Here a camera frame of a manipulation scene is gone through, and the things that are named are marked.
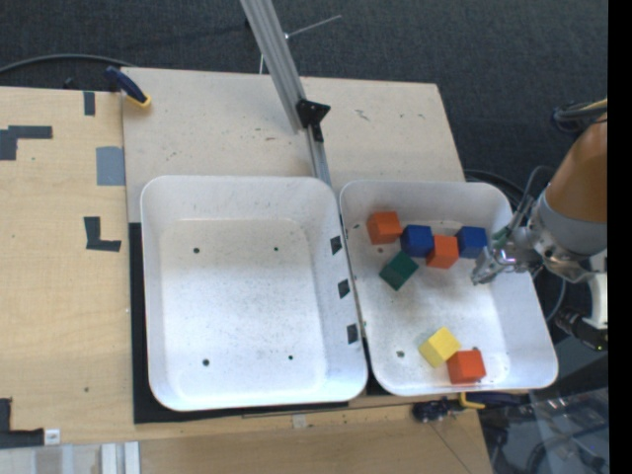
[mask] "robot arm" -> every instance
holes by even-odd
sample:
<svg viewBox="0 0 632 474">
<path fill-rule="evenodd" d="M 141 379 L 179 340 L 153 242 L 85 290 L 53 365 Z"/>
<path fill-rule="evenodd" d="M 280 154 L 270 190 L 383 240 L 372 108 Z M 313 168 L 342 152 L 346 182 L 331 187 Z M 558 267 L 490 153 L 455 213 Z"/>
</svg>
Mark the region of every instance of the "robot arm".
<svg viewBox="0 0 632 474">
<path fill-rule="evenodd" d="M 607 112 L 580 134 L 538 198 L 525 196 L 476 262 L 474 284 L 544 266 L 586 282 L 592 314 L 561 311 L 556 324 L 596 350 L 607 347 Z"/>
</svg>

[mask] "wooden block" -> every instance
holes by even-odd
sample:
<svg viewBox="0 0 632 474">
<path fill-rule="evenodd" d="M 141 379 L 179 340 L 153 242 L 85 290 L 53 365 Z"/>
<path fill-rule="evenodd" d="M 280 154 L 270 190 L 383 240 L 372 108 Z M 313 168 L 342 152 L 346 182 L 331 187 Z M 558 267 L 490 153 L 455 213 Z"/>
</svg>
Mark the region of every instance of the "wooden block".
<svg viewBox="0 0 632 474">
<path fill-rule="evenodd" d="M 419 265 L 411 257 L 400 251 L 386 264 L 379 276 L 397 291 L 418 268 Z"/>
<path fill-rule="evenodd" d="M 452 384 L 473 383 L 487 374 L 478 350 L 456 352 L 447 360 L 447 371 Z"/>
<path fill-rule="evenodd" d="M 461 343 L 446 328 L 439 328 L 427 341 L 419 346 L 419 352 L 433 367 L 445 363 L 461 349 Z"/>
<path fill-rule="evenodd" d="M 479 226 L 462 226 L 456 233 L 458 253 L 461 258 L 477 258 L 487 247 L 487 233 Z"/>
<path fill-rule="evenodd" d="M 408 225 L 400 238 L 402 251 L 413 258 L 425 258 L 435 247 L 433 230 L 425 225 Z"/>
<path fill-rule="evenodd" d="M 449 269 L 458 261 L 458 242 L 456 237 L 434 236 L 434 249 L 426 256 L 426 265 L 438 269 Z"/>
<path fill-rule="evenodd" d="M 366 221 L 371 244 L 391 244 L 402 235 L 404 229 L 394 210 L 374 212 Z"/>
</svg>

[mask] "wooden table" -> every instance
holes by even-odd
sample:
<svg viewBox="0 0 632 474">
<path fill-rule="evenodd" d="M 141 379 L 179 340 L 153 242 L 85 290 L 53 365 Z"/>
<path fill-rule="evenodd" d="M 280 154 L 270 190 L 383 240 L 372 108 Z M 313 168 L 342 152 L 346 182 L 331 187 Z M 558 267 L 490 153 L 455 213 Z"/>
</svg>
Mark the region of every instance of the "wooden table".
<svg viewBox="0 0 632 474">
<path fill-rule="evenodd" d="M 133 422 L 127 241 L 128 222 L 137 215 L 132 202 L 152 174 L 187 167 L 183 161 L 163 160 L 169 167 L 154 163 L 134 172 L 134 153 L 153 133 L 147 163 L 174 152 L 175 157 L 179 149 L 173 148 L 174 137 L 195 130 L 196 124 L 203 126 L 204 118 L 220 121 L 227 133 L 223 143 L 204 135 L 204 145 L 215 150 L 250 139 L 259 147 L 294 146 L 292 155 L 300 157 L 306 143 L 288 130 L 267 76 L 151 69 L 127 73 L 151 94 L 151 112 L 141 112 L 120 94 L 98 92 L 95 114 L 87 116 L 79 91 L 0 88 L 0 129 L 47 125 L 53 132 L 52 139 L 19 138 L 16 159 L 0 161 L 0 397 L 13 398 L 12 429 L 59 429 L 62 442 L 73 444 L 149 441 L 143 451 L 157 455 L 165 445 L 160 440 L 177 445 L 182 437 L 199 445 L 204 437 L 233 434 L 246 441 L 261 434 L 266 440 L 302 443 L 300 437 L 315 435 L 322 441 L 337 434 L 359 436 L 364 427 L 376 437 L 395 429 L 407 434 L 402 432 L 406 427 L 434 434 L 431 425 L 418 424 L 410 415 L 410 404 L 424 399 L 394 396 L 360 396 L 344 410 L 300 415 Z M 335 190 L 353 179 L 463 180 L 435 85 L 314 78 L 303 83 L 312 100 L 332 106 L 323 129 Z M 196 96 L 187 99 L 185 88 Z M 215 103 L 225 103 L 227 90 L 247 94 L 232 113 Z M 177 99 L 182 103 L 175 107 Z M 253 126 L 253 120 L 260 123 Z M 109 146 L 124 146 L 126 186 L 97 182 L 96 150 Z M 288 162 L 283 152 L 276 162 L 263 165 L 253 154 L 241 155 L 232 164 L 213 162 L 211 172 L 310 174 L 308 160 Z M 253 163 L 264 170 L 246 170 Z M 101 218 L 101 237 L 120 240 L 119 251 L 86 249 L 86 216 Z M 466 437 L 459 446 L 465 456 L 456 453 L 469 465 L 463 472 L 489 472 L 476 414 L 465 412 L 450 422 L 451 434 L 461 430 L 458 434 Z M 456 443 L 445 436 L 427 449 L 415 444 L 433 457 L 455 456 Z"/>
</svg>

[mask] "black cable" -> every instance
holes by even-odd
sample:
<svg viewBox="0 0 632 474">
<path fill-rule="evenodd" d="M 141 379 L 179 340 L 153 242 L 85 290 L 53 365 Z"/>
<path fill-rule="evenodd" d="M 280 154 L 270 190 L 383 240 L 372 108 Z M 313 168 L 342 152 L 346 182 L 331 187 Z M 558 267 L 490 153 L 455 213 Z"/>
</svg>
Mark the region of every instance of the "black cable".
<svg viewBox="0 0 632 474">
<path fill-rule="evenodd" d="M 549 167 L 547 165 L 538 165 L 537 167 L 535 167 L 533 169 L 533 171 L 531 172 L 531 174 L 529 175 L 529 179 L 526 182 L 526 187 L 524 187 L 524 197 L 526 197 L 527 195 L 531 194 L 531 188 L 533 187 L 533 182 L 535 181 L 535 178 L 537 177 L 537 175 L 540 172 L 549 172 L 549 178 L 547 180 L 550 181 L 551 177 L 553 177 L 553 174 L 555 173 L 555 169 L 553 167 Z"/>
<path fill-rule="evenodd" d="M 107 56 L 100 56 L 97 54 L 81 54 L 81 53 L 59 53 L 59 54 L 47 54 L 44 56 L 36 56 L 34 58 L 28 58 L 22 61 L 16 61 L 15 63 L 9 63 L 3 67 L 0 67 L 0 74 L 5 74 L 11 70 L 17 68 L 33 65 L 35 63 L 42 63 L 45 61 L 58 61 L 58 60 L 86 60 L 86 61 L 101 61 L 104 63 L 110 63 L 112 65 L 135 67 L 136 65 L 116 58 L 109 58 Z"/>
<path fill-rule="evenodd" d="M 552 272 L 548 271 L 546 268 L 543 268 L 543 270 L 544 272 L 538 273 L 538 275 L 534 278 L 533 283 L 535 284 L 535 288 L 538 291 L 542 292 L 543 296 L 540 298 L 540 303 L 542 304 L 543 309 L 545 308 L 544 307 L 545 305 L 546 305 L 546 309 L 548 309 L 548 311 L 546 312 L 543 311 L 543 312 L 545 312 L 545 315 L 546 315 L 546 318 L 545 318 L 546 323 L 550 324 L 555 318 L 557 312 L 561 309 L 562 304 L 564 303 L 564 299 L 566 298 L 566 293 L 568 290 L 568 283 L 563 277 L 558 276 L 557 274 L 553 274 Z M 555 303 L 552 306 L 548 305 L 549 300 L 545 300 L 545 292 L 550 293 L 550 291 L 549 291 L 548 286 L 546 285 L 547 284 L 546 280 L 542 281 L 544 277 L 554 277 L 558 279 L 560 282 L 558 291 L 556 293 Z"/>
<path fill-rule="evenodd" d="M 470 176 L 474 176 L 474 177 L 480 176 L 484 179 L 486 178 L 489 181 L 500 183 L 504 186 L 510 187 L 516 192 L 519 192 L 520 195 L 522 195 L 524 192 L 524 189 L 518 186 L 516 183 L 512 183 L 510 180 L 504 178 L 503 176 L 499 176 L 492 172 L 486 172 L 484 170 L 476 170 L 476 169 L 465 169 L 463 172 Z"/>
<path fill-rule="evenodd" d="M 607 99 L 594 103 L 568 104 L 556 108 L 551 115 L 553 125 L 561 132 L 579 137 L 589 126 L 603 122 Z"/>
</svg>

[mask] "wooden board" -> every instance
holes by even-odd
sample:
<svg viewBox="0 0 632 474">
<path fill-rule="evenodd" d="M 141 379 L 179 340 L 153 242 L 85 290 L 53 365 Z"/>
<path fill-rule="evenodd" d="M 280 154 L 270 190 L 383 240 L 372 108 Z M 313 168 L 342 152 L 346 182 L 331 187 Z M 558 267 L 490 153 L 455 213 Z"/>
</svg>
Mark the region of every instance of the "wooden board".
<svg viewBox="0 0 632 474">
<path fill-rule="evenodd" d="M 216 74 L 214 79 L 224 77 Z M 343 84 L 362 91 L 362 82 Z M 314 95 L 324 95 L 342 84 L 310 79 L 306 86 Z M 388 86 L 397 91 L 396 83 Z M 421 89 L 434 100 L 419 102 L 428 104 L 426 118 L 436 112 L 433 120 L 441 133 L 435 146 L 438 152 L 443 141 L 449 164 L 444 174 L 458 180 L 462 172 L 438 92 L 432 85 Z M 380 111 L 386 111 L 385 104 Z M 126 106 L 119 94 L 96 93 L 96 114 L 85 116 L 81 92 L 0 88 L 0 129 L 50 125 L 53 131 L 51 140 L 20 139 L 17 159 L 0 161 L 0 397 L 13 398 L 12 429 L 60 429 L 62 442 L 84 444 L 291 430 L 291 414 L 133 423 L 126 191 L 123 186 L 98 186 L 96 166 L 97 148 L 123 147 Z M 365 119 L 356 109 L 362 116 L 382 119 L 371 105 L 353 107 L 348 116 L 360 123 Z M 340 145 L 352 146 L 354 135 L 340 136 Z M 357 138 L 376 139 L 370 135 L 364 131 Z M 334 146 L 336 137 L 331 140 Z M 347 179 L 344 168 L 342 161 L 333 160 L 334 177 L 342 174 L 337 181 Z M 389 170 L 396 176 L 407 174 Z M 84 216 L 100 216 L 102 238 L 121 240 L 120 250 L 86 249 Z M 344 412 L 309 415 L 309 423 L 340 426 L 349 416 L 357 423 L 379 423 L 409 413 L 411 401 L 359 397 Z"/>
<path fill-rule="evenodd" d="M 148 110 L 123 105 L 130 221 L 157 176 L 312 175 L 306 134 L 293 132 L 270 76 L 124 71 L 152 98 Z M 321 126 L 336 193 L 358 179 L 464 180 L 436 85 L 315 77 L 303 85 L 331 106 Z"/>
<path fill-rule="evenodd" d="M 475 412 L 419 424 L 408 417 L 273 433 L 141 444 L 142 472 L 491 474 Z"/>
</svg>

